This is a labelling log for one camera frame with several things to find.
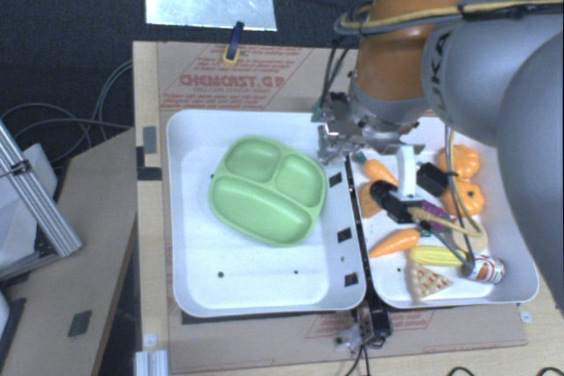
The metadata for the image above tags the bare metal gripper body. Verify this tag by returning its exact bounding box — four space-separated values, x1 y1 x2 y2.
322 92 425 157

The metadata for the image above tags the short orange carrot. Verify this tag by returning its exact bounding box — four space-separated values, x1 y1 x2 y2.
354 151 400 187

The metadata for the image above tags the orange bread piece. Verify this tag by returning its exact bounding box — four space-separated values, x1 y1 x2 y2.
357 181 385 220

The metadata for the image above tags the green divided plate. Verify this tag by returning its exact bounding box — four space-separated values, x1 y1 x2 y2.
207 135 329 248

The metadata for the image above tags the brown cardboard board red print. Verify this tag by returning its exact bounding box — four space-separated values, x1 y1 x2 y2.
132 40 530 376

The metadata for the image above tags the long orange carrot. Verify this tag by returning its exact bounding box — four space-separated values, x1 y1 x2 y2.
368 227 423 259

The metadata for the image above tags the purple toy vegetable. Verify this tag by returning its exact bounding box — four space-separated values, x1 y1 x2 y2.
418 199 451 233

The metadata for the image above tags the orange pumpkin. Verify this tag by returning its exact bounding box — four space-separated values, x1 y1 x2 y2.
436 144 481 181

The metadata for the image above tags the orange bell pepper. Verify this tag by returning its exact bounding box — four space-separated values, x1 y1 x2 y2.
442 179 486 217

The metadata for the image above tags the yellow corn cob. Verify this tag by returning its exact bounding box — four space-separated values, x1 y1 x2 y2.
409 245 469 268

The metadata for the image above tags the white plastic tray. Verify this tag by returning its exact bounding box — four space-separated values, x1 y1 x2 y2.
166 108 368 319
346 114 541 310

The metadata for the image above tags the beige pizza slice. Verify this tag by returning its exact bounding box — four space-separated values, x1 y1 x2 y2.
406 261 455 303

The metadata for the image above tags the beige round biscuit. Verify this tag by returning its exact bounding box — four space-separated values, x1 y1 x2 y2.
449 223 490 254

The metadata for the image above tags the red and white can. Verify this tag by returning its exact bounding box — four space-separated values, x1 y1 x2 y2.
461 254 507 285

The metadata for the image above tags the black cylinder on white bracket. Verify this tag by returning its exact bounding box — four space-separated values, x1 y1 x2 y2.
368 144 425 225

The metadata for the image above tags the black block with thin wires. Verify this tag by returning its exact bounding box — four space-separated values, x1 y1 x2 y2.
352 304 394 350

